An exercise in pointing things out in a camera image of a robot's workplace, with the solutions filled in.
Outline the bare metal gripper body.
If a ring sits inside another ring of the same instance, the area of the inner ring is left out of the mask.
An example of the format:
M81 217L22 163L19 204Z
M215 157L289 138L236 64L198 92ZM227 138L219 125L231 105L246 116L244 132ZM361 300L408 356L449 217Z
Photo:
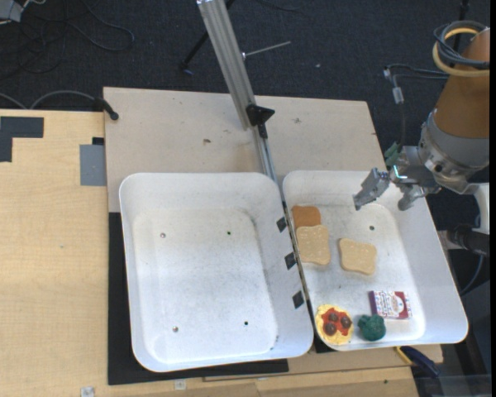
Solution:
M482 140L458 137L436 127L424 127L416 146L405 146L391 169L399 184L423 189L446 188L474 194L478 185L469 179L482 170Z

